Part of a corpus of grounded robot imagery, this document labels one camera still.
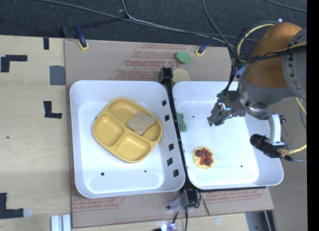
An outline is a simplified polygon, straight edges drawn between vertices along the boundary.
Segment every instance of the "green sponge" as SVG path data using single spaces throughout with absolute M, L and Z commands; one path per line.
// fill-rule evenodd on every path
M 177 52 L 176 53 L 176 58 L 181 63 L 190 63 L 192 61 L 192 59 L 189 56 L 189 54 L 184 52 L 184 51 Z

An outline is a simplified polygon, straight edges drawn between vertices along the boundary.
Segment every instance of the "blue clip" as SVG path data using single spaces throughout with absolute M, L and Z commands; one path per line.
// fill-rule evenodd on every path
M 85 40 L 85 36 L 83 34 L 82 29 L 80 28 L 80 26 L 74 26 L 76 35 L 78 36 L 79 40 L 78 40 L 78 44 L 80 46 L 80 48 L 82 49 L 82 51 L 86 51 L 89 49 L 89 44 L 86 42 Z
M 198 49 L 196 49 L 195 54 L 198 57 L 202 57 L 203 54 L 205 53 L 205 48 L 207 48 L 207 46 L 212 42 L 212 40 L 213 40 L 213 38 L 209 37 L 202 46 L 200 46 Z

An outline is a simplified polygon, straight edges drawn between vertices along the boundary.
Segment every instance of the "cardboard box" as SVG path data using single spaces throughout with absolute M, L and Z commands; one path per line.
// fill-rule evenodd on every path
M 101 225 L 171 220 L 165 204 L 178 197 L 179 191 L 89 199 L 80 195 L 74 184 L 72 129 L 69 90 L 79 80 L 157 80 L 160 68 L 186 70 L 193 81 L 228 81 L 231 60 L 223 47 L 208 47 L 202 57 L 194 52 L 198 46 L 152 44 L 117 41 L 88 41 L 82 51 L 77 40 L 64 41 L 69 156 L 71 168 L 72 225 L 74 228 Z M 178 51 L 187 52 L 192 62 L 181 64 Z M 222 215 L 274 208 L 268 188 L 225 190 L 201 193 L 199 208 L 190 217 Z

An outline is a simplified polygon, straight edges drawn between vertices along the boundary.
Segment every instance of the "black connector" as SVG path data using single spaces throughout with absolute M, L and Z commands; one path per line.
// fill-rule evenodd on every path
M 280 157 L 281 154 L 277 151 L 277 149 L 283 148 L 284 146 L 274 146 L 266 140 L 268 140 L 266 136 L 261 136 L 259 134 L 254 134 L 252 137 L 250 137 L 251 145 L 259 149 L 260 151 L 264 152 L 265 155 L 271 158 Z

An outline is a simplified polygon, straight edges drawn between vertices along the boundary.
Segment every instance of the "green object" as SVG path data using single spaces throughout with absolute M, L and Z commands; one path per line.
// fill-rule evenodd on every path
M 181 63 L 190 63 L 192 61 L 190 55 L 184 51 L 177 52 L 176 58 Z
M 178 120 L 179 130 L 181 132 L 186 132 L 187 128 L 186 128 L 186 124 L 184 123 L 184 115 L 178 113 L 177 120 Z

